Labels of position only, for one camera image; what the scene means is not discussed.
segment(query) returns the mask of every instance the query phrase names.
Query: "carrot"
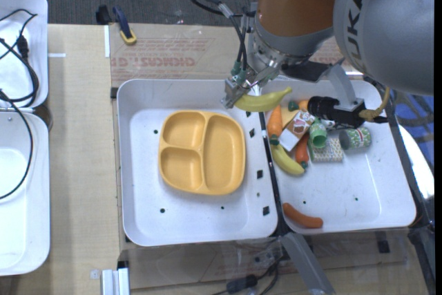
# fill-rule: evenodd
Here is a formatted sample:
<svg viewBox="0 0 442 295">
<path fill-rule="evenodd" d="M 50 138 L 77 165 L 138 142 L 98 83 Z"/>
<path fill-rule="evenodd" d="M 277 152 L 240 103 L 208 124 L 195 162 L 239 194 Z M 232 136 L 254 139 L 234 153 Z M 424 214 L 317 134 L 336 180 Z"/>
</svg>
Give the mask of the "carrot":
<svg viewBox="0 0 442 295">
<path fill-rule="evenodd" d="M 300 110 L 304 110 L 304 111 L 308 111 L 307 110 L 307 105 L 309 104 L 309 100 L 308 99 L 303 99 L 301 101 L 298 102 L 298 106 Z"/>
<path fill-rule="evenodd" d="M 307 167 L 309 161 L 309 153 L 307 152 L 307 143 L 309 141 L 309 134 L 305 133 L 295 146 L 295 160 L 301 164 L 304 169 Z"/>
<path fill-rule="evenodd" d="M 299 210 L 296 210 L 289 203 L 283 203 L 282 210 L 284 211 L 286 217 L 304 227 L 308 227 L 310 229 L 319 229 L 324 224 L 323 219 L 313 216 L 307 216 L 301 213 Z"/>
<path fill-rule="evenodd" d="M 270 114 L 267 122 L 267 134 L 271 137 L 273 134 L 279 137 L 282 133 L 282 113 L 281 105 L 277 105 Z"/>
</svg>

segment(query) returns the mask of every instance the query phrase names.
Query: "yellow plate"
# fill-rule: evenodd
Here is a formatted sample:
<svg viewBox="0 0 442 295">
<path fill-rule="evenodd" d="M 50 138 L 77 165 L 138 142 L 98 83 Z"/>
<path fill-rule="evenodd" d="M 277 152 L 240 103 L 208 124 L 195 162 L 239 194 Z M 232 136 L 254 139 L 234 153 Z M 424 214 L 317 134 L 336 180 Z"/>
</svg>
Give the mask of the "yellow plate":
<svg viewBox="0 0 442 295">
<path fill-rule="evenodd" d="M 241 126 L 226 115 L 177 111 L 163 123 L 158 166 L 163 180 L 176 189 L 231 193 L 244 178 L 245 155 Z"/>
</svg>

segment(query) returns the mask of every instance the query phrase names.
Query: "sausage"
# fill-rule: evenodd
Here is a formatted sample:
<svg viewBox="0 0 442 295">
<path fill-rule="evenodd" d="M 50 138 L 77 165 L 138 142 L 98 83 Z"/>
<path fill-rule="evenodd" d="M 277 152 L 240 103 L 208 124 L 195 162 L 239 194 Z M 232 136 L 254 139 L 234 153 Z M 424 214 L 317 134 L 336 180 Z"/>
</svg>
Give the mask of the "sausage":
<svg viewBox="0 0 442 295">
<path fill-rule="evenodd" d="M 296 210 L 289 203 L 283 203 L 282 210 L 284 211 L 286 217 L 298 223 L 299 225 L 308 227 L 309 229 L 319 229 L 324 224 L 323 219 L 313 216 L 307 216 L 301 213 L 299 210 Z"/>
</svg>

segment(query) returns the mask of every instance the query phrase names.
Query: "toy banana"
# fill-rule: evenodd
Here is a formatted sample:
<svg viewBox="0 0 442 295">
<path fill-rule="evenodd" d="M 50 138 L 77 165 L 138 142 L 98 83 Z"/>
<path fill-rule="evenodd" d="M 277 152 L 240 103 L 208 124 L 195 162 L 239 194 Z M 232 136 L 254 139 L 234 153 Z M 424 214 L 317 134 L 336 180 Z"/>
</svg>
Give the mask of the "toy banana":
<svg viewBox="0 0 442 295">
<path fill-rule="evenodd" d="M 274 162 L 282 170 L 291 175 L 301 175 L 304 173 L 304 168 L 287 154 L 281 144 L 270 145 L 270 148 Z"/>
<path fill-rule="evenodd" d="M 259 96 L 243 95 L 237 102 L 235 102 L 235 106 L 248 112 L 271 111 L 277 107 L 282 98 L 290 92 L 291 87 L 288 86 L 286 89 L 274 93 L 266 93 Z"/>
</svg>

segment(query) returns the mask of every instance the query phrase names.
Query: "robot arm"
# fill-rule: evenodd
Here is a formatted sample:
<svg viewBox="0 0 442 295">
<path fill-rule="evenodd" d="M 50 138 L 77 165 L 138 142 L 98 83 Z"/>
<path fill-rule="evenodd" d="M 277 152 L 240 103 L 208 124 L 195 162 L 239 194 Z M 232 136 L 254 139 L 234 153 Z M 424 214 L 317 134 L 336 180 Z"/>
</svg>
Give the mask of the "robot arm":
<svg viewBox="0 0 442 295">
<path fill-rule="evenodd" d="M 247 66 L 226 79 L 227 108 L 282 73 L 310 82 L 327 76 L 339 87 L 343 108 L 359 110 L 363 100 L 354 100 L 339 64 L 309 61 L 332 35 L 343 55 L 372 79 L 433 95 L 434 0 L 258 0 L 252 7 Z"/>
</svg>

